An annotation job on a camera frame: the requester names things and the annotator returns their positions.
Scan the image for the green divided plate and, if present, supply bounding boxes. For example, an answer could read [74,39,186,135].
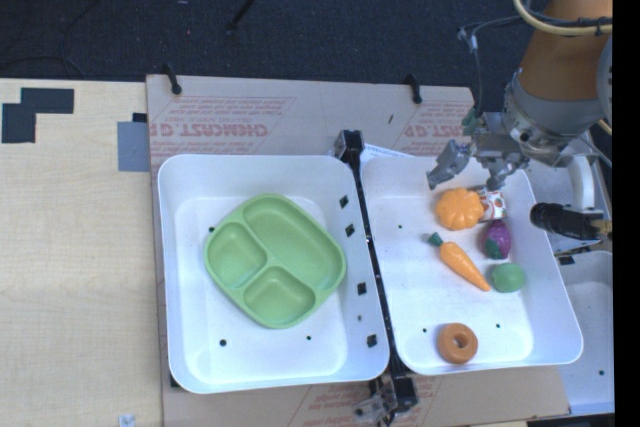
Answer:
[202,192,348,331]

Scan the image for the orange carrot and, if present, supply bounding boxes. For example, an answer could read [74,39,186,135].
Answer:
[427,231,493,293]

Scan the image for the brown cardboard board red print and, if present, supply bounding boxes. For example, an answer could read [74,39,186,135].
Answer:
[145,74,572,427]

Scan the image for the green lime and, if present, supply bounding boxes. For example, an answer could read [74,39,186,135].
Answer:
[489,262,527,294]

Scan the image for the small white printed can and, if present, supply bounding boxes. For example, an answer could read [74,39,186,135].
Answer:
[476,188,508,223]

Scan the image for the black cylinder on white bracket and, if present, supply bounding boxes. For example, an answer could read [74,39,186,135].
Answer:
[529,153,609,242]

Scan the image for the purple toy vegetable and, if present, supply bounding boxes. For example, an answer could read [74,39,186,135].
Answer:
[481,219,513,262]

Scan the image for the thin black rod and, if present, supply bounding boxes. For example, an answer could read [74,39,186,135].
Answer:
[348,149,403,382]

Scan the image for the white paper sheet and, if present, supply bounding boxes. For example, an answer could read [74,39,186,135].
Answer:
[360,142,416,163]

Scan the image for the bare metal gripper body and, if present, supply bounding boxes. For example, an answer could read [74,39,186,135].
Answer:
[468,111,581,177]

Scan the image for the orange doughnut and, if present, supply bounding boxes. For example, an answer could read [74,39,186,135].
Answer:
[435,322,480,365]

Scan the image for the orange pumpkin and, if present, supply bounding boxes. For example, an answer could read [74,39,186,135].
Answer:
[434,187,486,232]

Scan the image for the white plastic tray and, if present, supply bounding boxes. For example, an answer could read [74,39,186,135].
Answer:
[360,155,585,377]
[157,153,392,395]
[554,249,615,417]

